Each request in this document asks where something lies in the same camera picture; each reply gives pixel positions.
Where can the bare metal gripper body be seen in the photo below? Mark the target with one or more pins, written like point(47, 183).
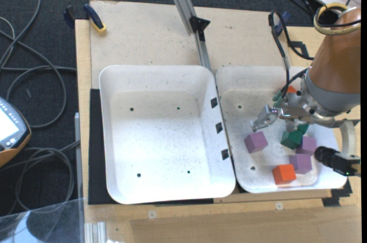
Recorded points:
point(304, 110)

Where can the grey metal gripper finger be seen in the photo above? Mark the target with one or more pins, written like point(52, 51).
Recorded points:
point(265, 117)
point(292, 125)

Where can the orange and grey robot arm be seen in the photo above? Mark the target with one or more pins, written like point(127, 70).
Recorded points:
point(335, 64)

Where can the green cube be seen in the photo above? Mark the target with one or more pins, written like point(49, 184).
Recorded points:
point(303, 128)
point(291, 139)

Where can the orange cube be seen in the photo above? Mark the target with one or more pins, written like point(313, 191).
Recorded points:
point(284, 174)
point(291, 89)

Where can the purple cube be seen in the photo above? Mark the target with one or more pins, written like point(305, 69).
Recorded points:
point(301, 163)
point(255, 142)
point(309, 145)

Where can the white plastic tray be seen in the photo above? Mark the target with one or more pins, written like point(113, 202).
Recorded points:
point(160, 138)
point(246, 173)

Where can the pale flat board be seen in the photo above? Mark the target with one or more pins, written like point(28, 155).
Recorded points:
point(143, 41)

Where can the black cylinder on white bracket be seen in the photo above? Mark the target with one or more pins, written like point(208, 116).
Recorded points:
point(329, 157)

